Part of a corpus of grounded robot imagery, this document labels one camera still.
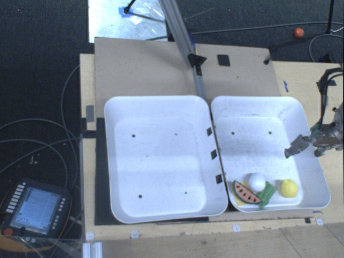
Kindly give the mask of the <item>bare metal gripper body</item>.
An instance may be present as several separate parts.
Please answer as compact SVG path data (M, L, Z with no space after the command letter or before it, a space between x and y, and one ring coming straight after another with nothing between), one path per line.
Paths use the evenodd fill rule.
M311 128L311 142L318 150L343 149L343 107L334 108L334 112L330 124L316 123Z

